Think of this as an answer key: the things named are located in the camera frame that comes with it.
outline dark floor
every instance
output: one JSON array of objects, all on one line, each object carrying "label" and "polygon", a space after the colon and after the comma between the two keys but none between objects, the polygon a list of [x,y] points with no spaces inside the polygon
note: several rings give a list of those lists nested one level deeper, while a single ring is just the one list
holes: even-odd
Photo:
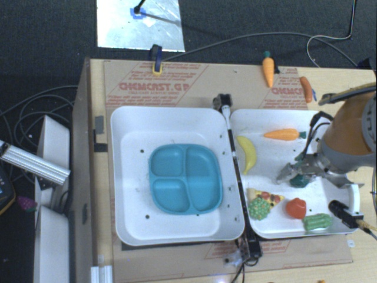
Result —
[{"label": "dark floor", "polygon": [[[257,32],[344,37],[352,9],[352,0],[179,0],[179,4],[187,51]],[[331,41],[355,63],[370,57],[374,69],[376,17],[377,0],[358,0],[352,38]],[[147,58],[147,51],[98,48],[96,30],[96,0],[0,0],[0,110],[53,87],[77,85],[84,57]],[[307,40],[297,35],[245,38],[175,61],[260,64],[263,51],[270,50],[279,65],[313,67],[306,55]],[[317,41],[310,51],[321,67],[354,67]],[[163,57],[172,55],[166,52]],[[69,100],[75,97],[73,89],[54,93]],[[58,100],[48,98],[28,108],[52,110]],[[11,130],[21,107],[6,113]],[[69,109],[62,115],[69,118]],[[37,126],[29,131],[33,141],[38,141],[38,133]],[[12,141],[4,119],[0,119],[0,140]],[[25,140],[22,145],[34,150]],[[17,170],[11,175],[17,194],[32,198],[34,186],[16,179],[19,175]],[[0,281],[32,282],[33,258],[34,215],[14,204],[0,216]]]}]

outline toy banana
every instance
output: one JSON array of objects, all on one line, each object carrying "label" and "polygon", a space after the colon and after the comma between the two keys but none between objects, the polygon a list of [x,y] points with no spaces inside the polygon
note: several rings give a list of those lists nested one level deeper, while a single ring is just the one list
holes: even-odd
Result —
[{"label": "toy banana", "polygon": [[257,153],[253,143],[247,137],[237,136],[236,138],[245,153],[245,169],[242,173],[246,175],[257,162]]}]

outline toy tomato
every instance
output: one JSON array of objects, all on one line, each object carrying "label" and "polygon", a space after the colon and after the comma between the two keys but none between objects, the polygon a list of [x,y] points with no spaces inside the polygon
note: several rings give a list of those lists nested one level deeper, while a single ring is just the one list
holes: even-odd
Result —
[{"label": "toy tomato", "polygon": [[306,202],[300,198],[294,198],[285,207],[289,216],[303,219],[306,215]]}]

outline toy pizza slice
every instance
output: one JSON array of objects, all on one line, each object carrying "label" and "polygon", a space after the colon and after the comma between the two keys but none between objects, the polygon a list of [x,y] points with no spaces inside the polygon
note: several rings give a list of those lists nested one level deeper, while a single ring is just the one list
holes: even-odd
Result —
[{"label": "toy pizza slice", "polygon": [[280,201],[282,201],[285,197],[282,195],[271,194],[269,192],[256,190],[253,188],[246,189],[247,192],[247,200],[249,202],[253,201],[256,198],[263,198],[265,201],[268,202],[270,209],[276,206]]}]

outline blue divided plate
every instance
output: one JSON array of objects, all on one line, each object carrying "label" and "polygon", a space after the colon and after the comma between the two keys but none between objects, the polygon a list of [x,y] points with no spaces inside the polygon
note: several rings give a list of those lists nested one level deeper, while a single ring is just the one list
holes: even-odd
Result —
[{"label": "blue divided plate", "polygon": [[196,144],[168,144],[155,149],[149,159],[149,181],[154,203],[167,213],[208,213],[223,200],[216,156]]}]

